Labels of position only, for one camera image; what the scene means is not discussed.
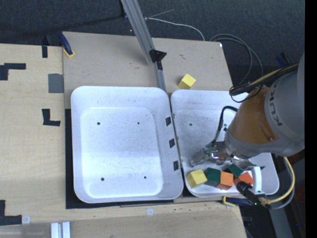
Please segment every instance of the orange block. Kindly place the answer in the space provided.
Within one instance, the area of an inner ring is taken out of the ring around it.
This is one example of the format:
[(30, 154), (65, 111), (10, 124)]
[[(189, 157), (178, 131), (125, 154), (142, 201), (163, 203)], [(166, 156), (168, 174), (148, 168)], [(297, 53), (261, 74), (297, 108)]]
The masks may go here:
[(253, 179), (249, 172), (244, 172), (241, 175), (239, 175), (235, 180), (233, 180), (234, 185), (237, 186), (237, 184), (240, 181), (245, 181), (246, 183), (249, 183), (250, 185), (253, 185)]
[(233, 174), (225, 171), (220, 172), (220, 183), (216, 188), (228, 190), (233, 186)]

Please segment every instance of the red-orange block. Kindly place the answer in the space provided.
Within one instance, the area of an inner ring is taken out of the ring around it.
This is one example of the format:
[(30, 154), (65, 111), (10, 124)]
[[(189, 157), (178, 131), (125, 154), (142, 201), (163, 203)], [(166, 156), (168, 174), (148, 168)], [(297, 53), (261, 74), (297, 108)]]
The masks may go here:
[(249, 174), (249, 172), (244, 172), (241, 175), (239, 175), (235, 180), (233, 180), (234, 185), (237, 186), (237, 184), (240, 181), (244, 181), (246, 183), (249, 183), (250, 185), (253, 185), (253, 179), (251, 177), (251, 175)]
[(216, 188), (228, 190), (233, 186), (233, 174), (225, 171), (220, 172), (220, 183)]

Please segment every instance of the toy block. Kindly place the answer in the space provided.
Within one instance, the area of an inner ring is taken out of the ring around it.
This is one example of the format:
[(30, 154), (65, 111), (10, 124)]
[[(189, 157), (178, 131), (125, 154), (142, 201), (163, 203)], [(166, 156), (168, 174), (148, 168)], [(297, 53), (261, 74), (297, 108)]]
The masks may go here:
[(246, 183), (249, 183), (250, 185), (253, 185), (253, 179), (249, 172), (244, 172), (241, 175), (239, 175), (236, 179), (233, 180), (234, 185), (237, 186), (237, 184), (240, 181), (245, 181)]
[(206, 185), (216, 187), (220, 183), (219, 169), (207, 168), (204, 173), (207, 178), (207, 181), (205, 182)]
[(202, 169), (191, 171), (187, 174), (186, 180), (191, 188), (197, 187), (207, 181), (207, 178)]
[(220, 172), (220, 183), (216, 188), (228, 190), (233, 186), (233, 174), (225, 171)]
[(181, 89), (190, 89), (195, 82), (196, 79), (194, 79), (189, 74), (185, 74), (185, 76), (181, 79), (177, 86)]
[(228, 173), (232, 173), (235, 178), (237, 178), (239, 175), (241, 175), (244, 172), (241, 168), (239, 168), (235, 164), (231, 164), (224, 171)]

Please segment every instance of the white tray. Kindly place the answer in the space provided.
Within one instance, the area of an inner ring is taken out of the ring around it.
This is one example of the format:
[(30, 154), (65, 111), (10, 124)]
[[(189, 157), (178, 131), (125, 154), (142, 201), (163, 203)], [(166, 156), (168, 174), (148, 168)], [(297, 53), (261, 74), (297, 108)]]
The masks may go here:
[[(243, 99), (247, 94), (237, 96)], [(238, 108), (239, 103), (234, 102), (228, 91), (202, 91), (202, 90), (177, 90), (171, 95), (171, 107), (174, 115), (175, 132), (178, 139), (180, 158), (185, 176), (196, 169), (214, 168), (224, 170), (230, 163), (222, 166), (211, 161), (191, 167), (189, 160), (194, 154), (211, 142), (218, 128), (221, 110), (224, 106)], [(229, 127), (235, 112), (224, 112), (224, 127)], [(224, 130), (221, 130), (218, 141), (224, 140)], [(264, 166), (262, 173), (262, 191), (274, 194), (279, 188), (279, 180), (273, 159), (270, 153), (262, 153), (250, 158), (253, 164)], [(229, 190), (219, 189), (202, 184), (191, 188), (185, 180), (188, 190), (196, 197), (216, 197), (223, 195), (240, 195), (235, 185)]]
[(71, 94), (74, 190), (87, 203), (168, 200), (183, 190), (168, 95), (81, 86)]

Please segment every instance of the green cube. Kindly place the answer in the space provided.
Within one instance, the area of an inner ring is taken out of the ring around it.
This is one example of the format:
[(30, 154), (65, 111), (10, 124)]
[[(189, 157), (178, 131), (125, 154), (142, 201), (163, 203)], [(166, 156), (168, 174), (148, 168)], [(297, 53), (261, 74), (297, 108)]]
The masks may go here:
[(235, 178), (237, 178), (239, 175), (243, 173), (243, 170), (236, 166), (235, 164), (231, 164), (229, 167), (227, 167), (225, 172), (232, 173)]
[(204, 173), (207, 178), (206, 185), (215, 187), (220, 183), (220, 170), (207, 168)]

